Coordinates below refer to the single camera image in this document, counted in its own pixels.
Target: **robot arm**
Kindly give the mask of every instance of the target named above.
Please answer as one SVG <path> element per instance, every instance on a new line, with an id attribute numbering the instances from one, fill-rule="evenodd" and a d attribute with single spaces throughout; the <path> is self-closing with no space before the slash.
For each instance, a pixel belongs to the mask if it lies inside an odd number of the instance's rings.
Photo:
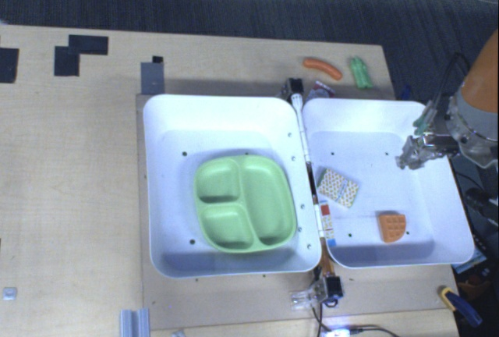
<path id="1" fill-rule="evenodd" d="M 421 117 L 414 122 L 418 136 L 409 136 L 402 155 L 397 157 L 401 169 L 406 166 L 421 168 L 430 159 L 457 153 L 481 168 L 497 167 L 497 44 L 496 30 L 459 90 L 451 97 L 441 130 L 435 126 L 441 91 L 429 101 Z"/>

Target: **light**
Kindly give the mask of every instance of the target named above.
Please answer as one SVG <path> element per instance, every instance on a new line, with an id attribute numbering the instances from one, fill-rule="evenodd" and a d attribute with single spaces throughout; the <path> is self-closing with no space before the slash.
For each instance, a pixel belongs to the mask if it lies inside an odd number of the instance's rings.
<path id="1" fill-rule="evenodd" d="M 323 337 L 350 337 L 350 331 L 347 328 L 337 328 L 330 332 L 325 332 Z"/>

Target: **tabletop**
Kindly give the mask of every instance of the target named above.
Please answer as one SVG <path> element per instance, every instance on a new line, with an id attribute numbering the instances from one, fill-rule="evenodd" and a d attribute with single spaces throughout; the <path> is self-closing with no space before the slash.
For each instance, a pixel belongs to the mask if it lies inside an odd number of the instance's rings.
<path id="1" fill-rule="evenodd" d="M 70 35 L 107 37 L 108 50 L 82 48 L 75 60 Z M 57 50 L 65 57 L 55 66 Z M 319 80 L 337 97 L 394 98 L 376 45 L 0 26 L 0 59 L 17 59 L 15 81 L 0 83 L 0 288 L 18 291 L 0 301 L 0 335 L 119 335 L 120 310 L 148 306 L 157 283 L 179 303 L 179 316 L 165 324 L 161 309 L 150 309 L 154 337 L 178 328 L 187 337 L 315 335 L 312 314 L 284 303 L 290 283 L 304 286 L 308 274 L 208 278 L 201 290 L 193 281 L 147 279 L 136 96 L 141 63 L 153 56 L 162 57 L 170 93 L 275 96 L 298 77 L 306 91 Z M 353 56 L 366 63 L 373 89 L 356 88 Z M 330 62 L 344 78 L 303 68 L 305 57 Z M 56 76 L 61 64 L 78 76 Z M 437 295 L 440 286 L 455 288 L 450 266 L 336 271 L 345 298 L 324 312 L 326 325 L 458 335 Z M 220 296 L 236 293 L 245 305 L 224 307 Z"/>

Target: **patterned sponge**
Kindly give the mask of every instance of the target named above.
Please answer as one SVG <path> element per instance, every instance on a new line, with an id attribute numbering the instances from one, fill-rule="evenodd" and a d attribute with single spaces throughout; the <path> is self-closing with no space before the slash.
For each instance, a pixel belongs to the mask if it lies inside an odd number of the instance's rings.
<path id="1" fill-rule="evenodd" d="M 326 168 L 319 177 L 317 192 L 331 198 L 344 207 L 350 208 L 359 191 L 359 185 L 352 180 Z"/>

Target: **green plate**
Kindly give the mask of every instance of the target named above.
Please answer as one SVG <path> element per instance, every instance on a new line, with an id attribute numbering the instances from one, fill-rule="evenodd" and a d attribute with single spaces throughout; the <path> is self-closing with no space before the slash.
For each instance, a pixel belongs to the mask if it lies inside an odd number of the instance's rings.
<path id="1" fill-rule="evenodd" d="M 296 232 L 282 168 L 260 155 L 217 158 L 196 171 L 194 197 L 204 237 L 228 253 L 279 247 Z"/>

